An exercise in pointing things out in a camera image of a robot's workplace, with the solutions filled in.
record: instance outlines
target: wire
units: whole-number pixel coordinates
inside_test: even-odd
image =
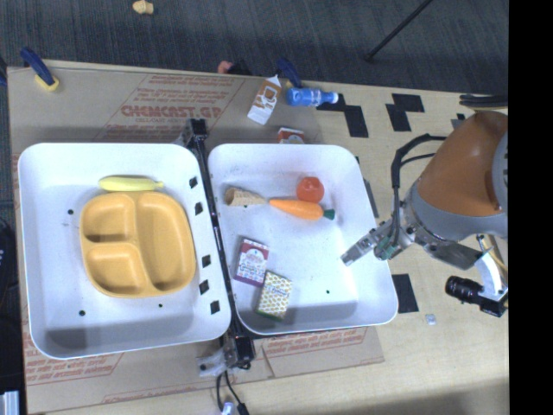
[[[430,134],[424,134],[419,137],[413,138],[411,141],[409,141],[407,144],[396,150],[396,155],[394,156],[394,160],[391,163],[391,187],[394,190],[394,210],[392,213],[392,219],[391,219],[391,226],[390,226],[390,233],[388,234],[389,238],[393,239],[391,240],[390,246],[396,246],[397,242],[399,241],[399,229],[400,226],[400,218],[399,218],[399,208],[401,206],[401,202],[399,200],[399,187],[400,187],[400,171],[404,164],[413,162],[415,160],[419,160],[421,158],[428,158],[430,156],[433,156],[434,154],[424,154],[421,156],[414,156],[412,158],[409,158],[404,161],[404,157],[414,148],[416,148],[419,144],[431,141],[431,140],[438,140],[443,141],[447,137],[441,137],[441,136],[432,136]]]
[[[217,377],[217,405],[219,406],[219,411],[223,412],[224,405],[221,401],[221,397],[220,397],[220,394],[219,394],[219,389],[220,389],[220,386],[221,386],[221,378],[223,378],[223,374],[221,374]]]
[[[234,398],[238,401],[238,403],[241,405],[242,404],[242,401],[240,401],[240,398],[238,397],[238,395],[234,392],[234,389],[232,389],[232,386],[231,386],[231,381],[228,379],[228,371],[225,371],[225,381],[226,381],[226,384],[228,385],[228,388],[229,390],[231,391],[232,395],[234,395]]]
[[[423,158],[430,158],[434,155],[435,155],[435,153],[433,153],[433,154],[423,154],[421,156],[412,156],[411,158],[408,158],[407,160],[403,160],[401,162],[401,166],[403,167],[407,163],[414,162],[415,160],[421,160]]]
[[[223,372],[221,375],[219,375],[217,377],[217,405],[219,406],[219,410],[221,412],[223,412],[223,409],[225,408],[225,405],[223,404],[223,402],[221,401],[221,397],[220,397],[220,386],[221,386],[221,380],[223,378],[223,375],[225,375],[225,381],[226,381],[226,385],[228,386],[229,390],[231,391],[232,393],[232,396],[236,399],[236,401],[238,402],[238,413],[240,415],[247,415],[249,412],[248,412],[248,409],[246,408],[245,404],[240,401],[240,398],[238,397],[238,395],[234,392],[234,389],[232,389],[232,386],[231,386],[231,381],[229,380],[228,378],[228,371],[225,370],[225,372]]]

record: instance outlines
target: water bottle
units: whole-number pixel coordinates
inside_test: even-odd
[[[286,92],[286,102],[290,106],[318,106],[322,103],[334,104],[338,101],[338,93],[325,93],[321,89],[311,87],[291,87]]]

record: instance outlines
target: toy banana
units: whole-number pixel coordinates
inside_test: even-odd
[[[102,189],[111,192],[137,192],[163,187],[163,182],[154,182],[147,177],[138,176],[107,176],[98,184]]]

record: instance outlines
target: yellow divided plate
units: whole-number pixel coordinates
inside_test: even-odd
[[[82,210],[79,231],[86,273],[107,295],[164,295],[194,277],[188,218],[169,195],[143,191],[96,196]]]

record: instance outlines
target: toy tomato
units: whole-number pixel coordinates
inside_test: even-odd
[[[296,187],[296,196],[299,200],[318,203],[325,194],[325,187],[316,176],[306,176]]]

